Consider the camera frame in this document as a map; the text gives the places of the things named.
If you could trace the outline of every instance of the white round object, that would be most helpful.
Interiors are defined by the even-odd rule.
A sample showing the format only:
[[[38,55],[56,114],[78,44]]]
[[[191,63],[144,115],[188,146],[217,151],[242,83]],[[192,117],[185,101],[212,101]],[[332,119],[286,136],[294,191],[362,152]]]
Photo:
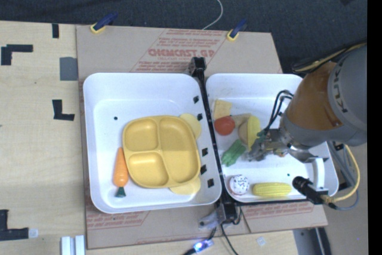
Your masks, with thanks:
[[[230,178],[229,189],[236,195],[243,195],[249,189],[249,181],[245,176],[238,174]]]

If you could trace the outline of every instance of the wooden table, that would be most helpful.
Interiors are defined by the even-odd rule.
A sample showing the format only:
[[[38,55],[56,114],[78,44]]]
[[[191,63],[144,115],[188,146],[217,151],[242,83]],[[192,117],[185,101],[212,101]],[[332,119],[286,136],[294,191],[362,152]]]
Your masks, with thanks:
[[[1,241],[2,254],[60,254],[60,238],[85,235],[84,178],[78,81],[60,80],[60,59],[76,58],[75,26],[0,21],[0,46],[33,45],[12,52],[0,66],[0,209],[8,228],[35,228],[37,238]],[[74,120],[54,119],[53,100],[62,100]],[[265,240],[264,245],[257,238]],[[292,231],[231,236],[240,255],[296,255]],[[203,254],[232,254],[224,238]],[[183,254],[195,241],[134,245],[87,254]]]

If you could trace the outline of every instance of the blue clamp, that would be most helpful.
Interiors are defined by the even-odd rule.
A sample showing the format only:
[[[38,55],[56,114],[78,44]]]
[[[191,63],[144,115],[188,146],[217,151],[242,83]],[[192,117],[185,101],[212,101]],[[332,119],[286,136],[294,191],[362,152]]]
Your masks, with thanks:
[[[90,26],[90,30],[92,31],[92,33],[98,34],[104,31],[105,26],[109,24],[113,24],[114,20],[116,20],[117,17],[118,17],[117,12],[109,13],[108,15],[100,19],[97,23]]]
[[[230,32],[227,34],[227,39],[230,42],[233,42],[236,38],[238,38],[239,31],[244,31],[247,28],[247,20],[242,19],[235,28],[233,28]]]

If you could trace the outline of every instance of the blue light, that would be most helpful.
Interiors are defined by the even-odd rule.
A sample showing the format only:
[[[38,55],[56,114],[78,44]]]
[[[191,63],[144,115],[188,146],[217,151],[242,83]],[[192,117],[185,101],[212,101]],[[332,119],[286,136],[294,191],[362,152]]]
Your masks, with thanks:
[[[203,243],[202,242],[198,242],[194,245],[193,247],[195,249],[195,251],[199,252],[202,248],[203,248]]]
[[[193,249],[197,253],[199,253],[212,245],[214,245],[214,242],[212,240],[203,240],[201,242],[197,242],[196,244],[194,244]]]

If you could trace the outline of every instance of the yellow cable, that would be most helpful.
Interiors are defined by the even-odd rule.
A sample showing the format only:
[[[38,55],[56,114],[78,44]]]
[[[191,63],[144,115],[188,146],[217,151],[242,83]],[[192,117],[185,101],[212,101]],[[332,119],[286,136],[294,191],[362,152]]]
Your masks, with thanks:
[[[311,70],[311,69],[314,69],[316,68],[317,66],[319,65],[322,65],[328,61],[330,61],[331,59],[333,59],[334,57],[338,56],[339,54],[342,54],[342,53],[345,53],[345,52],[349,52],[351,50],[354,50],[354,49],[357,49],[357,48],[360,48],[362,46],[366,45],[365,42],[362,42],[360,44],[356,44],[356,45],[353,45],[351,47],[348,47],[348,48],[343,48],[341,49],[340,51],[337,51],[335,53],[332,53],[330,56],[327,56],[327,57],[324,57],[322,59],[319,59],[317,61],[314,61],[313,63],[305,66],[305,67],[302,67],[302,68],[299,68],[299,69],[296,69],[294,72],[295,73],[299,73],[299,72],[304,72],[304,71],[307,71],[307,70]]]
[[[333,196],[322,195],[321,198],[325,201],[325,203],[336,203],[336,202],[339,202],[339,201],[343,201],[343,200],[345,200],[347,198],[350,198],[356,192],[356,190],[359,187],[359,181],[361,180],[361,173],[359,171],[359,167],[358,167],[357,161],[356,161],[352,151],[350,150],[349,146],[345,145],[345,148],[346,148],[346,151],[349,154],[350,158],[352,159],[352,162],[353,162],[354,167],[356,169],[356,172],[357,172],[357,181],[356,181],[354,187],[351,189],[351,191],[348,194],[346,194],[346,195],[339,196],[339,197],[336,197],[336,198],[333,197]]]

